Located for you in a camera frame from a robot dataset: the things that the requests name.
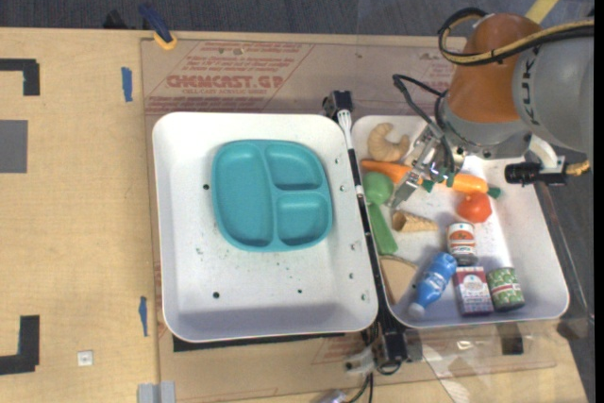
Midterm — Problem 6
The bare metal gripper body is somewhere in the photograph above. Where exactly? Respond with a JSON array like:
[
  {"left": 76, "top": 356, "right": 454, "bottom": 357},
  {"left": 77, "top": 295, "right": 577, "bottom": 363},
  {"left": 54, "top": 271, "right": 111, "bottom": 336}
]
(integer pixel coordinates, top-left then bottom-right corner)
[{"left": 414, "top": 134, "right": 496, "bottom": 184}]

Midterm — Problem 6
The green spoon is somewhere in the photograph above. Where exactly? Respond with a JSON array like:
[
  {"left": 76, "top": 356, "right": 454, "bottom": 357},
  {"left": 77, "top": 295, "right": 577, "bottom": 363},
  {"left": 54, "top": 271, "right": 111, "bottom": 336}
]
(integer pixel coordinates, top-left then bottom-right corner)
[{"left": 361, "top": 170, "right": 399, "bottom": 257}]

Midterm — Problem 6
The orange carrot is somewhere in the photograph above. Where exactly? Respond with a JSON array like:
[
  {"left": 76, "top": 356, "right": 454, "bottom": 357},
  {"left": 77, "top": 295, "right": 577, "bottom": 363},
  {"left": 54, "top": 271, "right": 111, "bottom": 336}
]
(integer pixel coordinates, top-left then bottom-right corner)
[{"left": 360, "top": 159, "right": 502, "bottom": 200}]

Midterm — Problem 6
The tan wedge toy food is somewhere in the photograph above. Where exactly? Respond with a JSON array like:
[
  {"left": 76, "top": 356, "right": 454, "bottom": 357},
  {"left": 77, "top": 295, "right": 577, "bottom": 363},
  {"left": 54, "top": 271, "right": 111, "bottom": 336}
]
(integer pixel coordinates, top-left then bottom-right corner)
[{"left": 391, "top": 209, "right": 441, "bottom": 234}]

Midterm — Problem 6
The thin black and white rod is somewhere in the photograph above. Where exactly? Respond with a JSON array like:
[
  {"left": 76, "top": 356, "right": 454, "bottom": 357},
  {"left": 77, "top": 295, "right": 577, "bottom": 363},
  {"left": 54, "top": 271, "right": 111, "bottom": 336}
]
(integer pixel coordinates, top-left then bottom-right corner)
[{"left": 336, "top": 108, "right": 394, "bottom": 337}]

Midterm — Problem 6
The tan croissant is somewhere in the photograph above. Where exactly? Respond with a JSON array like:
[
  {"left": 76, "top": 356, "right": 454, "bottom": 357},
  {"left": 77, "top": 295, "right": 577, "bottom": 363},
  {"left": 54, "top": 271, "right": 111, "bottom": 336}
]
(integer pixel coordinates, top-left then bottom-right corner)
[{"left": 367, "top": 122, "right": 411, "bottom": 163}]

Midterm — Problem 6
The red orange toy fruit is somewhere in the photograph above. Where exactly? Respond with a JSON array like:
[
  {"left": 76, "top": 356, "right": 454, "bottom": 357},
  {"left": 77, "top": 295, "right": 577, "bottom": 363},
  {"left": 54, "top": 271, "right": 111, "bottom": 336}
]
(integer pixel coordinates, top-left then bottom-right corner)
[{"left": 456, "top": 192, "right": 494, "bottom": 225}]

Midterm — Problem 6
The white and orange can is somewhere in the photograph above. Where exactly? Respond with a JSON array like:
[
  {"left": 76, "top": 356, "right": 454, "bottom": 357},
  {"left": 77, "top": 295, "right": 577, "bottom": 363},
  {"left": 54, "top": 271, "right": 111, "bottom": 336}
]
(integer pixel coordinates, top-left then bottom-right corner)
[{"left": 446, "top": 221, "right": 479, "bottom": 267}]

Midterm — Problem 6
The tan bread slice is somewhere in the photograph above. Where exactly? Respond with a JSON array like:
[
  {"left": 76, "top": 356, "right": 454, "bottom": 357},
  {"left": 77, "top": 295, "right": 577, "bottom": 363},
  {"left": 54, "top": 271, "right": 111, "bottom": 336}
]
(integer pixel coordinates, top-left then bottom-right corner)
[{"left": 378, "top": 255, "right": 421, "bottom": 306}]

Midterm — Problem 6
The blue bottle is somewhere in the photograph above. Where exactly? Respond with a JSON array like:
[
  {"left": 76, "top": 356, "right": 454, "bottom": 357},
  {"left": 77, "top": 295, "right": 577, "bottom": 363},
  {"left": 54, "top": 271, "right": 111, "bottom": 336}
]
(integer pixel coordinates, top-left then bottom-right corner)
[{"left": 407, "top": 251, "right": 459, "bottom": 320}]

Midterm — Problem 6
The white plastic tray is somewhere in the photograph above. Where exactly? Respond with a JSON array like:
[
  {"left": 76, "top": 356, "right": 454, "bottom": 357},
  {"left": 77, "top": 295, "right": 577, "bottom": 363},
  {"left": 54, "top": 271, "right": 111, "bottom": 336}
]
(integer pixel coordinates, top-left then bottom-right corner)
[
  {"left": 151, "top": 110, "right": 380, "bottom": 344},
  {"left": 350, "top": 114, "right": 571, "bottom": 330}
]

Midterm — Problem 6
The red and white carton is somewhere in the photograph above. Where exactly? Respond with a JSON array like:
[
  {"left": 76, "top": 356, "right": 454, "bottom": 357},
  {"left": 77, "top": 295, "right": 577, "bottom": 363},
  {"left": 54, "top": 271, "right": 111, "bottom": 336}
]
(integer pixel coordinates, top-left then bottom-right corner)
[{"left": 452, "top": 265, "right": 495, "bottom": 317}]

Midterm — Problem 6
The green can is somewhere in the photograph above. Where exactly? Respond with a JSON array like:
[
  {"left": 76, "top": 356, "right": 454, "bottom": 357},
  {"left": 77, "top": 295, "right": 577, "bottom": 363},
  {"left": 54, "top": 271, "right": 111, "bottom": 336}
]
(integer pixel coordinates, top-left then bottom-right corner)
[{"left": 486, "top": 266, "right": 527, "bottom": 312}]

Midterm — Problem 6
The blue divided plate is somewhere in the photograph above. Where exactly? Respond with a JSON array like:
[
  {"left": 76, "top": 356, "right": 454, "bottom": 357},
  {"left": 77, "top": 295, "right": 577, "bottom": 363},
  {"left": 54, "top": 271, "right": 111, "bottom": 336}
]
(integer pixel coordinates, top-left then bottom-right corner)
[{"left": 210, "top": 139, "right": 334, "bottom": 253}]

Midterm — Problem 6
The brown cardboard board red print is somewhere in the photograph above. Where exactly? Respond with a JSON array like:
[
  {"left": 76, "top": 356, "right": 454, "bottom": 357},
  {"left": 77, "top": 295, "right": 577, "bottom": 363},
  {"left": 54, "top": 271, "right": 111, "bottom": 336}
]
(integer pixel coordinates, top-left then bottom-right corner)
[{"left": 140, "top": 30, "right": 575, "bottom": 403}]

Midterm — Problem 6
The black cylinder on white bracket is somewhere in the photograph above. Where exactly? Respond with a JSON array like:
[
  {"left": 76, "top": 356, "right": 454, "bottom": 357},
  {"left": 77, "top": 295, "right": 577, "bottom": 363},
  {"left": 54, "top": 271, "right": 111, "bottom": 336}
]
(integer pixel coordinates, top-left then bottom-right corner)
[{"left": 504, "top": 134, "right": 568, "bottom": 187}]

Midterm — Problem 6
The black block with thin wires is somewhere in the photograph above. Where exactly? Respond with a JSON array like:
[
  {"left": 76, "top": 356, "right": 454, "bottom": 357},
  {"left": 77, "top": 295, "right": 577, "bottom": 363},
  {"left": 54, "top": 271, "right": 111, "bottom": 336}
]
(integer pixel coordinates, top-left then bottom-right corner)
[
  {"left": 376, "top": 328, "right": 410, "bottom": 368},
  {"left": 322, "top": 90, "right": 355, "bottom": 118}
]

